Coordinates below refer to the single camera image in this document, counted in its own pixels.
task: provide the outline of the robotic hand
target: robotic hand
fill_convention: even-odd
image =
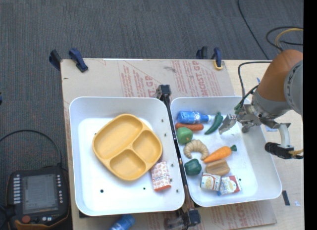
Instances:
[[[268,66],[261,83],[253,94],[251,104],[244,104],[244,99],[235,107],[235,115],[227,115],[223,120],[219,133],[228,131],[236,121],[242,124],[242,132],[250,127],[264,124],[272,129],[278,129],[281,134],[281,144],[268,142],[265,150],[283,159],[297,158],[302,150],[294,151],[290,146],[288,127],[290,123],[277,123],[275,118],[294,110],[302,116],[303,113],[303,53],[297,50],[281,52]]]

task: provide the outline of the orange carrot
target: orange carrot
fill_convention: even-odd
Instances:
[[[175,128],[178,129],[180,127],[187,127],[188,129],[192,131],[201,131],[204,129],[203,124],[182,124],[182,123],[176,123]]]
[[[211,153],[208,157],[204,159],[205,163],[220,160],[223,158],[228,157],[232,151],[237,151],[236,145],[233,145],[232,147],[229,147],[227,145],[217,149],[215,152]]]

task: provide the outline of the table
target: table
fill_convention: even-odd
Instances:
[[[223,60],[223,69],[217,71],[213,60],[166,59],[84,59],[89,69],[82,73],[73,60],[61,61],[61,78],[64,98],[67,156],[70,180],[73,228],[107,229],[118,215],[98,218],[79,217],[74,196],[69,105],[79,96],[150,97],[160,84],[172,84],[174,98],[180,96],[241,95],[238,66],[250,60]],[[261,79],[268,64],[248,64],[241,67],[246,91],[257,78]],[[277,122],[291,123],[290,140],[295,149],[303,148],[303,122],[301,116],[289,111]],[[261,126],[266,141],[280,142],[278,132],[268,132]],[[276,199],[248,202],[235,206],[202,208],[202,222],[191,228],[204,229],[303,229],[304,228],[304,160],[283,160],[274,156],[274,162],[286,191],[290,205],[282,195]],[[162,220],[174,212],[135,214],[132,229],[163,230]]]

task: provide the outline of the yellow divided plate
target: yellow divided plate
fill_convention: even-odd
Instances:
[[[95,134],[93,150],[114,175],[133,181],[158,161],[163,147],[156,134],[139,118],[121,114]]]

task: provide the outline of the green chili pepper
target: green chili pepper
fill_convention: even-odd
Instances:
[[[197,159],[191,159],[184,164],[185,172],[189,176],[198,175],[202,170],[202,166]]]
[[[212,126],[205,132],[205,135],[208,135],[210,133],[213,133],[215,130],[218,129],[218,127],[221,125],[223,120],[223,116],[220,112],[217,112],[217,115],[214,117]]]

